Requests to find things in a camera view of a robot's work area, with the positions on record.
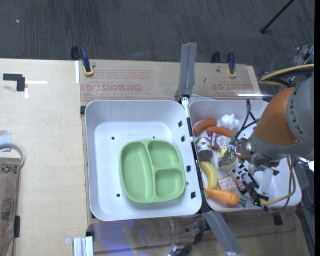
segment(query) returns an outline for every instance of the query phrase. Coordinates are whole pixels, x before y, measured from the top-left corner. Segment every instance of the metal bracket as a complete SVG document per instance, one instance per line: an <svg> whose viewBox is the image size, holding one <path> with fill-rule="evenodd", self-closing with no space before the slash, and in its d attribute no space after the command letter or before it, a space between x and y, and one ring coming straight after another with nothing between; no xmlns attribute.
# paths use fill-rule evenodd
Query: metal bracket
<svg viewBox="0 0 320 256"><path fill-rule="evenodd" d="M175 94L175 101L179 102L183 96L190 97L196 83L195 68L197 43L183 44L181 49L180 80Z"/></svg>
<svg viewBox="0 0 320 256"><path fill-rule="evenodd" d="M209 211L204 214L204 218L227 255L244 254L244 250L220 212Z"/></svg>
<svg viewBox="0 0 320 256"><path fill-rule="evenodd" d="M73 256L94 256L94 237L75 237L73 239Z"/></svg>

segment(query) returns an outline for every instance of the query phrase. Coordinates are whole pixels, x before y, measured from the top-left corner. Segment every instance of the small can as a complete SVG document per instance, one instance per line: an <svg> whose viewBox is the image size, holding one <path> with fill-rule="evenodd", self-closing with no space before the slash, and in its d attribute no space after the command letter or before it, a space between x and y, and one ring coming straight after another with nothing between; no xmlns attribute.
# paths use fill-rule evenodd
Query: small can
<svg viewBox="0 0 320 256"><path fill-rule="evenodd" d="M195 142L196 151L200 161L210 162L213 157L211 142L206 137L198 138Z"/></svg>

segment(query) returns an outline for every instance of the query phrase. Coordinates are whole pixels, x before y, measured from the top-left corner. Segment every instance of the cable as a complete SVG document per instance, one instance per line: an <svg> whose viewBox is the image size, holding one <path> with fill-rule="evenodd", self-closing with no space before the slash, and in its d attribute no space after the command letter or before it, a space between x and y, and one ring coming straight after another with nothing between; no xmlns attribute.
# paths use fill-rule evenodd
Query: cable
<svg viewBox="0 0 320 256"><path fill-rule="evenodd" d="M202 229L200 233L195 236L194 243L188 243L185 247L177 249L174 256L186 256L187 254L189 254L192 251L192 248L200 243L202 234L205 230L206 228Z"/></svg>
<svg viewBox="0 0 320 256"><path fill-rule="evenodd" d="M290 181L289 181L289 194L291 193L291 186L292 186L292 181L293 181L293 177L292 175L290 174ZM286 200L285 202L285 205L280 208L280 209L275 209L275 210L271 210L269 209L268 207L263 207L264 211L268 214L276 214L276 213L279 213L281 211L283 211L285 208L287 208L288 204L289 204L289 201L290 201L290 197L288 197L288 199Z"/></svg>
<svg viewBox="0 0 320 256"><path fill-rule="evenodd" d="M290 180L293 181L293 191L291 193L287 194L286 196L280 197L280 198L273 200L273 201L267 201L265 199L260 199L260 203L261 203L262 207L267 207L269 205L275 204L275 203L280 202L282 200L289 199L296 192L296 180L294 177L292 165L290 163L290 157L287 156L286 159L287 159L289 170L290 170Z"/></svg>
<svg viewBox="0 0 320 256"><path fill-rule="evenodd" d="M252 112L251 112L251 104L250 104L250 100L249 100L249 99L247 99L247 101L246 101L246 111L247 111L247 112L246 112L246 117L245 117L245 120L244 120L244 122L243 122L243 125L242 125L242 127L240 128L240 130L231 138L230 143L229 143L230 145L234 145L234 144L235 144L236 139L239 137L239 135L240 135L245 129L247 129L248 127L256 124L256 123L259 121L259 119L256 119L256 118L254 117L254 115L252 114ZM249 116L251 116L254 121L253 121L252 123L250 123L249 125L246 126Z"/></svg>
<svg viewBox="0 0 320 256"><path fill-rule="evenodd" d="M289 76L293 76L291 73L294 72L294 71L301 71L301 70L306 70L306 69L310 69L312 68L312 70L314 70L315 68L315 64L307 64L307 65L301 65L301 66L295 66L295 67L290 67L290 68L287 68L287 69L282 69L282 70L279 70L279 71L275 71L275 72L271 72L271 73L268 73L266 75L263 75L262 77L260 77L260 81L266 81L268 79L271 79L271 78L274 78L274 77L278 77L278 76L286 76L288 74L290 74Z"/></svg>
<svg viewBox="0 0 320 256"><path fill-rule="evenodd" d="M25 154L22 151L22 149L19 146L12 144L12 143L6 143L6 144L0 145L0 150L6 149L6 148L14 149L19 152L19 154L21 156L21 161L20 161L20 169L21 169L22 166L24 166L24 164L25 164Z"/></svg>
<svg viewBox="0 0 320 256"><path fill-rule="evenodd" d="M263 82L261 82L261 84L263 84L263 85L269 85L269 86L281 86L281 87L284 87L284 88L288 88L288 86L286 86L286 85L283 84L283 83L279 83L279 82L263 81Z"/></svg>

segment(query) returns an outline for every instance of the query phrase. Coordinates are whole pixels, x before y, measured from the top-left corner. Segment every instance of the green plastic plate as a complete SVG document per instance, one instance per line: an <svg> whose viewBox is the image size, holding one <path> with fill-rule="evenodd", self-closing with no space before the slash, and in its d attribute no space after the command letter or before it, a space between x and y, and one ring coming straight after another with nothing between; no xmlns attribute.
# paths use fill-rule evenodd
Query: green plastic plate
<svg viewBox="0 0 320 256"><path fill-rule="evenodd" d="M186 189L180 152L164 140L138 140L125 145L120 172L126 195L137 203L170 201Z"/></svg>

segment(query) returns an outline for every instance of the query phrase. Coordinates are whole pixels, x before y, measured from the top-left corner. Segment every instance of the orange food item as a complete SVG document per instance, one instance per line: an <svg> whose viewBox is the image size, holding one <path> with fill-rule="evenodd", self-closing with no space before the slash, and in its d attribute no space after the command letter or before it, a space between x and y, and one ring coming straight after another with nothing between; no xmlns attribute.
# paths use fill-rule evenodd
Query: orange food item
<svg viewBox="0 0 320 256"><path fill-rule="evenodd" d="M217 125L217 120L215 119L208 119L205 120L201 123L199 123L194 129L193 129L193 134L195 136L198 136L202 131L204 131L208 127L214 127Z"/></svg>
<svg viewBox="0 0 320 256"><path fill-rule="evenodd" d="M228 130L227 128L217 127L217 126L210 126L210 127L206 128L206 133L208 135L216 133L216 134L220 134L220 135L223 135L223 136L226 136L229 138L232 138L235 135L232 131Z"/></svg>
<svg viewBox="0 0 320 256"><path fill-rule="evenodd" d="M230 205L235 205L240 202L240 197L236 193L233 193L228 190L207 188L205 192L207 192L210 196L218 198Z"/></svg>

